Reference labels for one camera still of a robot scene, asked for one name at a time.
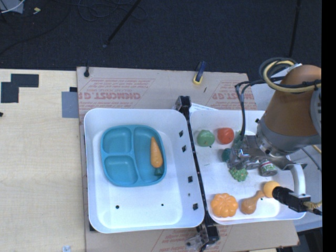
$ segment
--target tape piece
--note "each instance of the tape piece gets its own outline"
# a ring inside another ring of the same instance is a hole
[[[78,118],[78,95],[72,91],[62,91],[62,118]]]
[[[10,82],[1,82],[1,103],[19,103],[19,87],[38,88],[39,75],[16,74]]]

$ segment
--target white cable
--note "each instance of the white cable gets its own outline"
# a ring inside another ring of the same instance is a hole
[[[11,8],[11,9],[7,9],[7,10],[4,10],[4,11],[1,11],[1,13],[7,13],[7,12],[10,12],[10,11],[13,11],[15,10],[16,8],[20,7],[20,5],[24,2],[25,0],[22,0],[20,3],[18,3],[15,7]]]

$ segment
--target yellow and blue tool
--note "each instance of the yellow and blue tool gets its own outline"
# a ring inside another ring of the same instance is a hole
[[[206,66],[206,62],[205,61],[200,61],[196,67],[196,71],[197,73],[194,76],[193,82],[196,85],[201,84],[202,80],[203,80],[203,72]]]

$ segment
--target toy carrot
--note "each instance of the toy carrot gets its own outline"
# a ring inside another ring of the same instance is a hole
[[[161,166],[163,164],[161,150],[155,138],[152,136],[151,138],[151,164],[155,168],[155,175],[162,175]]]

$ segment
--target tin can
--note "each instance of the tin can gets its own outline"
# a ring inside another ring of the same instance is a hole
[[[259,170],[261,176],[273,176],[278,173],[276,167],[269,161],[261,162]]]

